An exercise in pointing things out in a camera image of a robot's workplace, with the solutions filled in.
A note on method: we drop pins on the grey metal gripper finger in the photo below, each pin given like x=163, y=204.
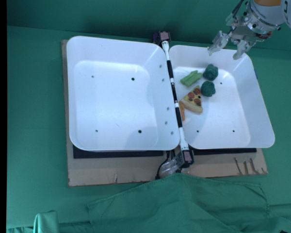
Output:
x=243, y=47
x=219, y=41

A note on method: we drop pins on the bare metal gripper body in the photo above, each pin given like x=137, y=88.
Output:
x=253, y=29

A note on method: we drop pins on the green broccoli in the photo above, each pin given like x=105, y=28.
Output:
x=207, y=88
x=210, y=72

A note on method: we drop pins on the green asparagus bundle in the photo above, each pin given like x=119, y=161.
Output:
x=190, y=78

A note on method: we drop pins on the pizza slice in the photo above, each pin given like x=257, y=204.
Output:
x=193, y=102

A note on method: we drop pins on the white plastic tray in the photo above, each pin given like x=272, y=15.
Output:
x=116, y=101
x=230, y=115

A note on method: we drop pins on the black and white thin rod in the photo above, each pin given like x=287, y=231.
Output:
x=175, y=98

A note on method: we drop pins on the brown cardboard board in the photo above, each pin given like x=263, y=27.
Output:
x=126, y=166

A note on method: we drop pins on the green cloth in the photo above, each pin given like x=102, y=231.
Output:
x=184, y=203

